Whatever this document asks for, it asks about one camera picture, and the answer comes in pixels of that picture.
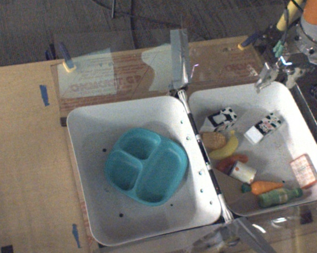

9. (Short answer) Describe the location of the cow print milk carton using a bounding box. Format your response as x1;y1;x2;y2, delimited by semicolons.
240;111;286;147
202;106;240;135

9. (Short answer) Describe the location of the brown cardboard board, red print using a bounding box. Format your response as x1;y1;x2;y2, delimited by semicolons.
49;29;292;253

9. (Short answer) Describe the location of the white plastic tray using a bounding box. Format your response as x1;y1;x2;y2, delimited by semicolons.
64;87;226;251
186;72;317;224

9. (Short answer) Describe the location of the yellow banana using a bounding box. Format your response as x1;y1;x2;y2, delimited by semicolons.
205;129;242;162

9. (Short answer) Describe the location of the yellow corn cob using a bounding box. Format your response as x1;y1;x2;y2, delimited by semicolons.
200;128;228;153

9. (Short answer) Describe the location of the red sausage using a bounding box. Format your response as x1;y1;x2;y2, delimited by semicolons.
213;152;251;174

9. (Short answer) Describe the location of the pink packet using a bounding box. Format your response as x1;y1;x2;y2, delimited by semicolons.
288;152;317;191

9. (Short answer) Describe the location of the orange carrot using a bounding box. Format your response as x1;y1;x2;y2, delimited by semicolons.
240;177;285;198

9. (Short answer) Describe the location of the green bottle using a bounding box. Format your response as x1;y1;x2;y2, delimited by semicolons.
256;184;305;209

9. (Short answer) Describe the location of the teal divided plate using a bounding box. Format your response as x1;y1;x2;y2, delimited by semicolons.
98;120;195;214

